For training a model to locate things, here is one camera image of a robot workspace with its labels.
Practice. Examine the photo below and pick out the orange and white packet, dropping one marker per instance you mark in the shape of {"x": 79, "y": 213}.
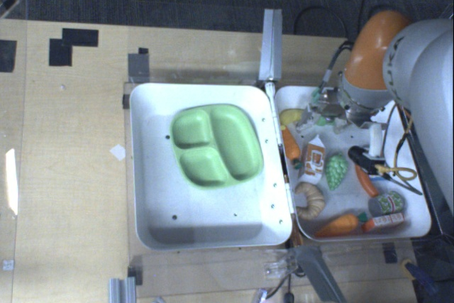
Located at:
{"x": 384, "y": 221}

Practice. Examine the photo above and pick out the small orange carrot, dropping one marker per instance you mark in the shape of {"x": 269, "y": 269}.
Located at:
{"x": 290, "y": 145}

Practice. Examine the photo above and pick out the orange sausage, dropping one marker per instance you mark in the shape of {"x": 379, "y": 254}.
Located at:
{"x": 367, "y": 182}

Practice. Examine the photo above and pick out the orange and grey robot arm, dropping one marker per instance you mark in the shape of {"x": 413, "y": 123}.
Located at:
{"x": 418, "y": 81}

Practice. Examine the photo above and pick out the green and white can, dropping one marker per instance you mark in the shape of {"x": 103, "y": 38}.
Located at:
{"x": 388, "y": 203}

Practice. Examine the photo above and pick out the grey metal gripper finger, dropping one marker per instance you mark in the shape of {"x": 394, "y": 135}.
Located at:
{"x": 305, "y": 119}

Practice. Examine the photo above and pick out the white and orange carton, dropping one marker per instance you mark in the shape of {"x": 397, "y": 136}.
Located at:
{"x": 314, "y": 159}

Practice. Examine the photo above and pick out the large orange carrot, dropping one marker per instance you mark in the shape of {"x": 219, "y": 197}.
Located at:
{"x": 338, "y": 225}

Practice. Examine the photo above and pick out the black cylinder on white bracket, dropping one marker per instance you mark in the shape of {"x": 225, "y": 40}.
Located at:
{"x": 363, "y": 158}

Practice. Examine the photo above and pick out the yellow banana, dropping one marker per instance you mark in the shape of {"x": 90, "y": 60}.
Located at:
{"x": 291, "y": 115}

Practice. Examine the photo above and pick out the white plastic tray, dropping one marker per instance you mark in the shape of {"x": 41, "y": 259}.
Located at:
{"x": 349, "y": 202}
{"x": 213, "y": 220}

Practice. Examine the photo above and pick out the green divided plate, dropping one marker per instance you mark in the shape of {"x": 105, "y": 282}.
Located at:
{"x": 230, "y": 138}

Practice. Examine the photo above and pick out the green grapes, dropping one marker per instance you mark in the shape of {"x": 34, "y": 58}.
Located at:
{"x": 336, "y": 172}

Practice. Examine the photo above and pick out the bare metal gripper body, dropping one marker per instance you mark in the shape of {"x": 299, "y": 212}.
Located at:
{"x": 330, "y": 104}

